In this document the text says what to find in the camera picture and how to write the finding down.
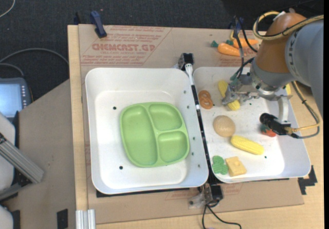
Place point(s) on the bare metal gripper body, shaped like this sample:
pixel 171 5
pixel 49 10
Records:
pixel 267 93

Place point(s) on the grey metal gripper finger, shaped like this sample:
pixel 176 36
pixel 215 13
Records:
pixel 248 97
pixel 229 96

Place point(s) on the small yellow corn cob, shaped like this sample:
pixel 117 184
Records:
pixel 222 87

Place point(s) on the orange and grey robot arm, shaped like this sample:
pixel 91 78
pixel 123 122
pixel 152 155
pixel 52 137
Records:
pixel 303 50

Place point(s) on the yellow banana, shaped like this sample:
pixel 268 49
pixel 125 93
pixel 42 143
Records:
pixel 288 89

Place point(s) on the orange pretzel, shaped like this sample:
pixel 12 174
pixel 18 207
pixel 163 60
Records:
pixel 206 104

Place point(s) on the beige bread roll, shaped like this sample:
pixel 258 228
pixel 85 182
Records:
pixel 224 126

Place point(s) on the thin black and white rod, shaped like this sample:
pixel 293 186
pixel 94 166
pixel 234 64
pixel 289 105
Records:
pixel 198 104

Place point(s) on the red strawberry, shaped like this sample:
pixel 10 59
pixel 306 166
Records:
pixel 270 132

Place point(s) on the large yellow corn cob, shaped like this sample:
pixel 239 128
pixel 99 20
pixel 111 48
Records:
pixel 246 144

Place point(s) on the orange carrot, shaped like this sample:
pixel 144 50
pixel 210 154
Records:
pixel 248 41
pixel 227 49

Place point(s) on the green toy cactus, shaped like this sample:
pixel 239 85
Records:
pixel 219 165

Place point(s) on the yellow cheese wedge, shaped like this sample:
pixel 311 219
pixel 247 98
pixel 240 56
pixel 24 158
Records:
pixel 235 167

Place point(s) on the white plastic tray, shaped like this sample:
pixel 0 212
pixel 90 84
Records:
pixel 108 132
pixel 257 168

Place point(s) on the brown cardboard board red print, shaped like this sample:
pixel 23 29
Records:
pixel 154 42

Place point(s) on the green divided plate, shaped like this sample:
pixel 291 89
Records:
pixel 138 135

